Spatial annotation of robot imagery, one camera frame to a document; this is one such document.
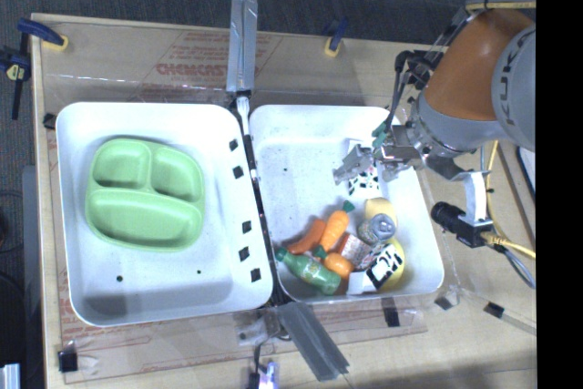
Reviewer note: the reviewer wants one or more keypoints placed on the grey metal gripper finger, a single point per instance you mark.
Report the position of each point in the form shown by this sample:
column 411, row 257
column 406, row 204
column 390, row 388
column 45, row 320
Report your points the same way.
column 353, row 161
column 395, row 170

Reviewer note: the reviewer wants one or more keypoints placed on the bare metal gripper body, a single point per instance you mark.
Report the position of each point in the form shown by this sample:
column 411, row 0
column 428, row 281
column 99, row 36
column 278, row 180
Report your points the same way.
column 403, row 148

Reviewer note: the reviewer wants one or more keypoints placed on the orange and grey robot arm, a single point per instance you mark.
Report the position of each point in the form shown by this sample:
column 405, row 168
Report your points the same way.
column 469, row 73

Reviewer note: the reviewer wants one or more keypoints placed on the white carton black green print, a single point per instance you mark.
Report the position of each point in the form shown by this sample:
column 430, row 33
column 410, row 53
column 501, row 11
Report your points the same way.
column 370, row 182

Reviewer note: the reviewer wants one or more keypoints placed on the white plastic tray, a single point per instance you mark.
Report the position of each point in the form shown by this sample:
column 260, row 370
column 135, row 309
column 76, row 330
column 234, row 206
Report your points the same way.
column 300, row 159
column 150, row 287

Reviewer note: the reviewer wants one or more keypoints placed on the grey can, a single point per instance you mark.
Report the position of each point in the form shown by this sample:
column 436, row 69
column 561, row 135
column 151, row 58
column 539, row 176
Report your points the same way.
column 378, row 228

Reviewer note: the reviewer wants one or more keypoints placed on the large orange carrot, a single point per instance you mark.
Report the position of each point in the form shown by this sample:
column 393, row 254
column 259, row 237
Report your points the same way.
column 334, row 225

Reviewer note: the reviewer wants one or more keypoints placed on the orange sausage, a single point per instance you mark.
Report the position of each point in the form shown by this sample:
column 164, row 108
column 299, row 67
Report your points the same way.
column 309, row 239

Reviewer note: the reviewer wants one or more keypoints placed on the black and white carton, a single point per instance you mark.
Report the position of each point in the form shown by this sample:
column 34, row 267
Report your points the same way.
column 385, row 266

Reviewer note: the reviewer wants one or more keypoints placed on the small orange carrot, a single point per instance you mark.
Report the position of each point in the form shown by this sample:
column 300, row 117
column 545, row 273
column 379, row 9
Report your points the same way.
column 339, row 264

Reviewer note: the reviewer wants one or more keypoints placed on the green bottle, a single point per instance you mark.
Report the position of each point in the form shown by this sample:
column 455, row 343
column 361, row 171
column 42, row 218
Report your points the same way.
column 314, row 272

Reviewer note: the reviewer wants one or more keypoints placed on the green divided plate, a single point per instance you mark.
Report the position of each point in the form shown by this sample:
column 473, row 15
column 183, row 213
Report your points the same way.
column 141, row 214

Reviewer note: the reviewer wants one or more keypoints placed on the brown cardboard board red print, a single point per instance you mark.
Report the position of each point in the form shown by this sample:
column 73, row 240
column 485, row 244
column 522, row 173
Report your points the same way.
column 136, row 59

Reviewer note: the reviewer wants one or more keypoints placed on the black cylinder on white bracket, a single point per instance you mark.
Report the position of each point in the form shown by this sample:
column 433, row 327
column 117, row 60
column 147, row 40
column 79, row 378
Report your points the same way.
column 460, row 225

